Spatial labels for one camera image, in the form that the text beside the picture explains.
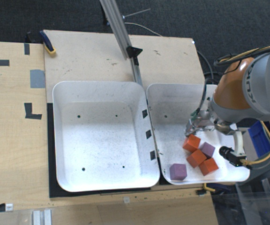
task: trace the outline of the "white tray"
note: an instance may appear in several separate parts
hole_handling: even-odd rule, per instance
[[[212,96],[216,85],[207,85],[206,97]],[[183,149],[185,127],[190,114],[199,106],[203,92],[202,84],[152,84],[147,89],[150,116],[159,153],[162,174],[175,185],[237,182],[249,178],[250,171],[245,167],[231,165],[219,154],[221,146],[234,148],[233,136],[218,131],[198,132],[200,144],[208,142],[216,149],[213,154],[219,169],[203,176],[199,167],[193,168],[186,160],[191,154]],[[170,179],[169,168],[174,163],[186,164],[187,177],[183,181]]]
[[[60,82],[52,95],[56,174],[64,190],[148,188],[158,182],[160,171],[142,86]]]

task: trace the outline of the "block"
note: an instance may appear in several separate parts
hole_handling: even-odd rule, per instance
[[[204,176],[208,175],[209,173],[212,173],[218,169],[218,165],[216,164],[214,158],[207,159],[203,161],[199,168],[201,169],[201,172]]]
[[[183,143],[183,148],[190,152],[195,152],[199,148],[200,141],[201,139],[199,137],[190,134],[188,137],[186,137]]]
[[[197,167],[206,159],[207,157],[205,156],[205,154],[202,153],[200,149],[197,149],[195,152],[193,152],[190,156],[186,158],[186,160],[192,167]]]
[[[203,152],[203,154],[205,154],[207,159],[209,159],[213,156],[214,150],[215,150],[215,147],[212,146],[211,144],[209,144],[207,142],[204,142],[202,144],[201,151]]]
[[[187,177],[186,164],[174,163],[169,168],[171,180],[182,181]]]

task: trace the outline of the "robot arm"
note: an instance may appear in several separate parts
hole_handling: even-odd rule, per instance
[[[246,156],[241,132],[233,130],[232,124],[245,118],[270,120],[270,46],[263,49],[263,52],[260,50],[255,49],[246,52],[245,56],[230,59],[236,61],[222,76],[208,101],[208,109],[200,110],[205,100],[204,91],[199,108],[186,126],[186,136],[214,129],[225,135],[233,135],[235,149],[221,147],[219,153],[234,166],[241,166],[241,160]],[[252,57],[254,51],[257,51],[255,58]]]

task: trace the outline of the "purple cube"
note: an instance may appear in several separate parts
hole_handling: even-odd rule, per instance
[[[186,164],[174,163],[169,168],[171,180],[182,181],[187,177]]]
[[[215,147],[213,147],[212,145],[210,145],[207,142],[204,142],[203,146],[201,148],[201,151],[203,152],[203,154],[205,154],[207,159],[209,159],[213,156],[214,150],[215,150]]]

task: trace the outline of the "wooden table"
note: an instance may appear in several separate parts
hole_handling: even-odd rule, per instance
[[[195,193],[201,184],[156,185],[143,192],[49,197],[46,105],[52,102],[53,86],[64,80],[132,81],[133,77],[129,61],[120,54],[113,34],[46,33],[57,50],[55,57],[51,57],[42,44],[27,45],[28,54],[23,43],[0,42],[0,61],[9,61],[9,66],[0,66],[0,204],[14,206],[13,212],[0,213],[1,221],[30,214],[35,209],[51,208],[53,224],[66,224],[69,219],[103,224],[115,219],[111,212],[115,206],[123,206],[126,217],[134,224],[149,224],[149,221],[161,224],[167,220],[182,224],[188,218],[200,222],[195,224],[209,221],[217,224],[210,194],[197,196]],[[192,39],[130,38],[133,46],[143,48],[139,62],[145,89],[157,82],[204,82]],[[45,72],[45,88],[32,87],[31,70]],[[41,119],[26,118],[25,103],[32,103],[32,113],[41,114]],[[88,209],[92,211],[92,221],[80,212]],[[206,216],[198,216],[202,212],[206,212]]]

